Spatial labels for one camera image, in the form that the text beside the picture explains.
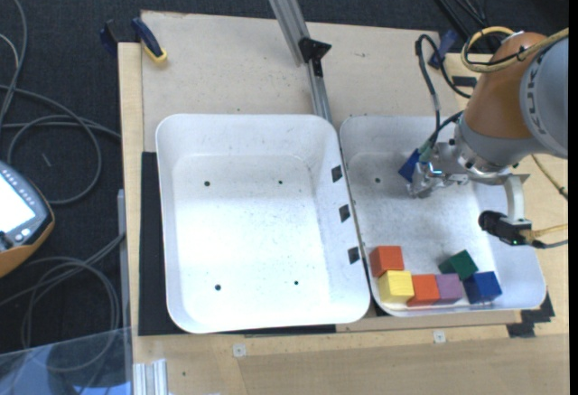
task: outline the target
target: blue clamp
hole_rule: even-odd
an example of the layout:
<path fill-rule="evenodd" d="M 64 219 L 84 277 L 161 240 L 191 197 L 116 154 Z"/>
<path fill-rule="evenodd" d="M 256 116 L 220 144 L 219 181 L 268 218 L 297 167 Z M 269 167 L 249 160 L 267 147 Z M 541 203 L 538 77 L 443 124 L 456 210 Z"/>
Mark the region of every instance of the blue clamp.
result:
<path fill-rule="evenodd" d="M 440 69 L 442 67 L 442 62 L 445 59 L 445 55 L 453 47 L 453 44 L 457 42 L 458 38 L 459 36 L 455 31 L 447 31 L 440 40 L 440 46 L 437 48 L 437 52 L 441 56 L 441 59 L 439 59 L 434 52 L 427 63 L 435 69 Z"/>
<path fill-rule="evenodd" d="M 105 25 L 100 29 L 100 42 L 104 46 L 105 50 L 113 57 L 118 56 L 118 39 L 116 38 L 114 32 L 112 31 L 113 20 L 105 22 Z M 131 21 L 131 26 L 135 31 L 136 37 L 139 41 L 144 44 L 144 52 L 157 63 L 163 62 L 167 58 L 167 53 L 164 48 L 161 47 L 156 37 L 151 32 L 151 29 L 138 17 L 135 17 Z"/>
<path fill-rule="evenodd" d="M 135 17 L 130 24 L 133 29 L 135 29 L 136 35 L 144 43 L 144 52 L 146 52 L 154 62 L 163 62 L 166 60 L 166 51 L 161 48 L 159 42 L 156 41 L 151 29 L 149 29 L 139 17 Z"/>

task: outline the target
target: black bracket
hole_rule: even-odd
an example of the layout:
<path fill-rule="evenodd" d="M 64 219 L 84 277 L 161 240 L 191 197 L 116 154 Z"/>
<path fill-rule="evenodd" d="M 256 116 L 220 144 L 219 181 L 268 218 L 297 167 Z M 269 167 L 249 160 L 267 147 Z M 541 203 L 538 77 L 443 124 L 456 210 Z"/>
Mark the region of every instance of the black bracket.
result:
<path fill-rule="evenodd" d="M 503 213 L 491 211 L 482 212 L 478 218 L 478 224 L 484 231 L 496 236 L 510 246 L 527 245 L 527 240 L 521 231 L 532 229 L 531 221 L 521 221 L 514 225 L 508 221 L 508 218 Z"/>
<path fill-rule="evenodd" d="M 303 37 L 299 41 L 299 49 L 305 62 L 312 62 L 313 72 L 315 77 L 323 76 L 322 57 L 327 54 L 331 48 L 330 44 L 324 42 L 317 42 L 311 38 Z"/>

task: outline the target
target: red block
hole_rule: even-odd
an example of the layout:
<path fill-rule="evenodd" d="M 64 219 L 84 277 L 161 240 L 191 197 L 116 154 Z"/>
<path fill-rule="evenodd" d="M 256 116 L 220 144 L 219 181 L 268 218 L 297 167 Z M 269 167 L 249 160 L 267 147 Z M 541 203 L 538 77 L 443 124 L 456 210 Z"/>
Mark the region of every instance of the red block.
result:
<path fill-rule="evenodd" d="M 403 270 L 404 257 L 401 246 L 377 246 L 369 254 L 369 265 L 373 277 L 380 277 L 389 269 Z"/>
<path fill-rule="evenodd" d="M 407 306 L 433 305 L 440 299 L 440 290 L 435 280 L 435 275 L 414 275 L 415 295 L 407 301 Z"/>

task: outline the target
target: cube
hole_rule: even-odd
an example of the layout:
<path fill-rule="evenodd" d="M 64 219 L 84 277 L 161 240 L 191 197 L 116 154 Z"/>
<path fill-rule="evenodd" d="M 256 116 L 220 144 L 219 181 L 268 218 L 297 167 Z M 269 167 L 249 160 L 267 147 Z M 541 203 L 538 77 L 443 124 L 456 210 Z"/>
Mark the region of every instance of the cube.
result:
<path fill-rule="evenodd" d="M 403 270 L 404 257 L 401 246 L 377 246 L 369 254 L 369 265 L 373 277 L 380 277 L 390 269 Z"/>
<path fill-rule="evenodd" d="M 382 302 L 404 304 L 414 296 L 414 283 L 410 271 L 390 269 L 378 279 L 378 286 Z"/>
<path fill-rule="evenodd" d="M 440 299 L 440 291 L 435 275 L 414 275 L 414 296 L 407 301 L 407 306 L 429 306 Z"/>
<path fill-rule="evenodd" d="M 439 265 L 439 269 L 442 273 L 457 273 L 461 281 L 478 271 L 477 265 L 467 250 L 462 250 L 449 257 Z"/>
<path fill-rule="evenodd" d="M 471 304 L 491 302 L 502 294 L 498 278 L 493 271 L 474 273 L 463 281 L 463 287 Z"/>
<path fill-rule="evenodd" d="M 451 305 L 463 298 L 463 287 L 457 273 L 435 275 L 435 282 L 440 291 L 440 299 L 436 305 Z"/>

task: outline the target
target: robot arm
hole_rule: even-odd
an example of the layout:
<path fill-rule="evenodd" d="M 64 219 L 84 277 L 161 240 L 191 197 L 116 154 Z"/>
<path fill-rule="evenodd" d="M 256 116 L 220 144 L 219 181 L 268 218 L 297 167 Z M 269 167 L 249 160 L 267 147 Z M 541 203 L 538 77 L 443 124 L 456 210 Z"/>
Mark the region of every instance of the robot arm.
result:
<path fill-rule="evenodd" d="M 513 33 L 504 40 L 489 65 L 518 57 L 537 43 L 545 47 L 480 75 L 453 139 L 415 156 L 408 185 L 412 197 L 470 180 L 503 185 L 508 214 L 484 212 L 479 223 L 512 245 L 525 243 L 522 233 L 531 222 L 524 216 L 522 191 L 528 175 L 512 174 L 509 167 L 531 154 L 568 158 L 568 36 L 545 42 L 537 33 Z"/>

